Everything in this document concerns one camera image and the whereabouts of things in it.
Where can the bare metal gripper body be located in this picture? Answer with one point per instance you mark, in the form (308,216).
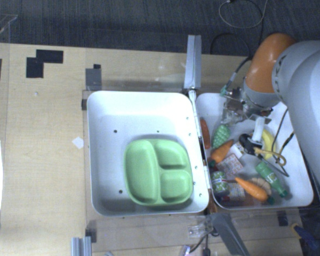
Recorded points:
(236,108)

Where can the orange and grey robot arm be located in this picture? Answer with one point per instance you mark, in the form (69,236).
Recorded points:
(306,95)

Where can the green grapes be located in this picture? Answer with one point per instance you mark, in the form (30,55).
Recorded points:
(220,136)

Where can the red sausage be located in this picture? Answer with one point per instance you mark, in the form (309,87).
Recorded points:
(205,133)

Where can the yellow banana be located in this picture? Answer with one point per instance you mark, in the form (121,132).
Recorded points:
(268,140)

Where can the orange carrot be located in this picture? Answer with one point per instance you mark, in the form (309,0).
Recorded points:
(222,152)
(252,189)

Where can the white carton with red print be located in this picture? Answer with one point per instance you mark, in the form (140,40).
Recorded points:
(230,165)

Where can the green plastic bottle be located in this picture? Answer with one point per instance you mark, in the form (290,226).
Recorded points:
(268,175)

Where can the green can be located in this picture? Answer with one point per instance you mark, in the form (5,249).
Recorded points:
(219,183)

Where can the tan bread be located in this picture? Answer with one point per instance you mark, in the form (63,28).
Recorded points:
(264,183)

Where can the small white and red carton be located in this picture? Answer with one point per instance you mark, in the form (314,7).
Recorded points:
(236,191)

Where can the white plastic tray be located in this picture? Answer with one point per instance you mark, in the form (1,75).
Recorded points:
(296,188)
(117,111)

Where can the green divided plate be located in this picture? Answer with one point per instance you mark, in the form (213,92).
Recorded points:
(142,169)

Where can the black cylinder on white bracket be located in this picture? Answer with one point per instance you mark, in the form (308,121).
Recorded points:
(249,143)

